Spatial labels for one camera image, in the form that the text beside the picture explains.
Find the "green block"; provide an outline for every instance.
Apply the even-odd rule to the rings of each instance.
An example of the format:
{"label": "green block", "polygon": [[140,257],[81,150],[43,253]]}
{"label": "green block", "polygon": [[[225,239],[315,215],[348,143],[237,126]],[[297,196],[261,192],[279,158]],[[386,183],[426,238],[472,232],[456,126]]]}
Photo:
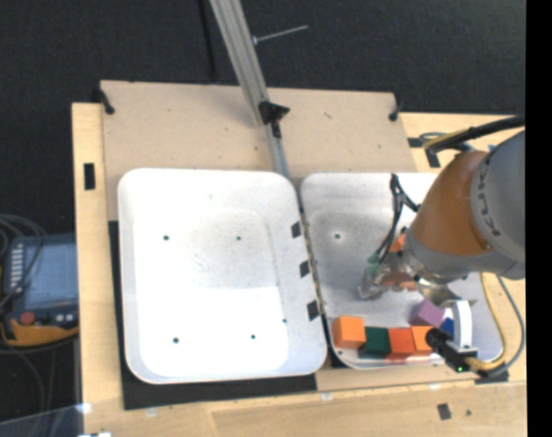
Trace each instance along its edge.
{"label": "green block", "polygon": [[392,350],[389,331],[384,327],[365,327],[365,344],[359,349],[359,357],[382,360]]}

